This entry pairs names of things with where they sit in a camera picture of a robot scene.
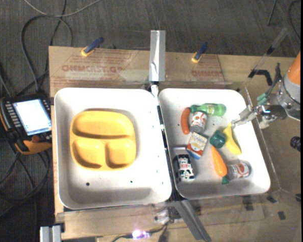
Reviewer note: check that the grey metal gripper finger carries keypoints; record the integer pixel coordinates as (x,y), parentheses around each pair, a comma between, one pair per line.
(247,111)
(241,120)

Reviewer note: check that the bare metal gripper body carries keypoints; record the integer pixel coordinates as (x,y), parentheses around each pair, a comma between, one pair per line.
(280,110)

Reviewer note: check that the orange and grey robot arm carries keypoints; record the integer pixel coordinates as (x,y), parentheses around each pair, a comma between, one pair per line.
(293,77)

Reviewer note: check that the yellow banana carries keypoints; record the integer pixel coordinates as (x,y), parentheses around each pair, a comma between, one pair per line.
(232,141)

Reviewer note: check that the white plastic tray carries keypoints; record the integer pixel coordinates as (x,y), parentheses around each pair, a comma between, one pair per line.
(111,188)
(252,145)

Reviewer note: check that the green broccoli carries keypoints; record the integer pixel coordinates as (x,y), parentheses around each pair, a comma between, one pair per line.
(217,139)

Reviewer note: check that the green plastic bottle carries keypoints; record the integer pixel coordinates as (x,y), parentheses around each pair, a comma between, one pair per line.
(212,109)

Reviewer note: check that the red and white can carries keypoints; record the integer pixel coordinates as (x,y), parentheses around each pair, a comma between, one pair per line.
(240,171)
(198,122)

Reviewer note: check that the orange carrot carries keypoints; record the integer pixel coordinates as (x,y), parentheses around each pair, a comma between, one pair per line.
(219,163)

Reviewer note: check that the red, white and blue carton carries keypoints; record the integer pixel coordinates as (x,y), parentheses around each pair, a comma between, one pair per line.
(197,145)

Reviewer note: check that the orange sausage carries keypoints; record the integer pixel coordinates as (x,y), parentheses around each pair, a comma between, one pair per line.
(185,121)

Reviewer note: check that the black and white carton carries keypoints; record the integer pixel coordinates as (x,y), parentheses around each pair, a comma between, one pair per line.
(183,168)

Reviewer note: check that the yellow divided plate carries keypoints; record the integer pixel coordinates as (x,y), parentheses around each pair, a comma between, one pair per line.
(103,140)

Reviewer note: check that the brown cardboard board, red print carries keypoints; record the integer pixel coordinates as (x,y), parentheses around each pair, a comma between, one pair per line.
(103,67)

